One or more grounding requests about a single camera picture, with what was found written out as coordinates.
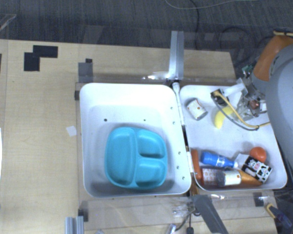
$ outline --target yellow cable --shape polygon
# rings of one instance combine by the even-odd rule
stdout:
[[[293,37],[293,33],[291,33],[291,32],[280,32],[280,31],[276,31],[276,30],[274,30],[273,33],[274,33],[276,36],[288,36],[288,37]]]
[[[248,127],[251,127],[251,128],[259,128],[259,127],[263,127],[263,126],[266,126],[268,124],[270,124],[270,122],[266,122],[266,123],[263,123],[263,124],[260,124],[260,125],[250,125],[250,124],[247,124],[243,119],[242,117],[239,115],[239,113],[235,110],[235,108],[232,106],[232,104],[226,99],[226,97],[224,97],[219,91],[214,91],[213,94],[215,96],[219,96],[221,99],[224,100],[224,102],[233,110],[233,112],[235,113],[235,115],[238,117],[238,119],[246,126]]]

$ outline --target metal bracket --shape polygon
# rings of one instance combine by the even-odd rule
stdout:
[[[182,80],[184,77],[184,32],[172,31],[170,40],[169,80]]]
[[[84,217],[67,217],[65,219],[65,234],[84,234]]]

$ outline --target orange ball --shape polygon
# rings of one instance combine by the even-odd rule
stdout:
[[[256,146],[250,150],[250,156],[264,163],[267,158],[267,153],[264,148]]]

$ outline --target white cable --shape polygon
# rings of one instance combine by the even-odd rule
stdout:
[[[211,7],[215,7],[215,6],[223,5],[223,4],[230,3],[230,2],[242,2],[242,1],[261,1],[261,0],[229,0],[229,1],[221,2],[221,3],[217,3],[217,4],[212,4],[212,5],[202,6],[202,7],[190,7],[190,8],[177,7],[177,6],[174,6],[174,5],[172,5],[171,3],[169,3],[167,0],[165,0],[165,2],[166,2],[170,7],[173,7],[173,8],[178,9],[178,10],[206,9],[206,8],[211,8]]]

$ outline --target blue divided dish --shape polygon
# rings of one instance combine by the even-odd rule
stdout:
[[[161,186],[167,174],[164,140],[149,130],[114,129],[105,149],[105,175],[123,188],[149,190]]]

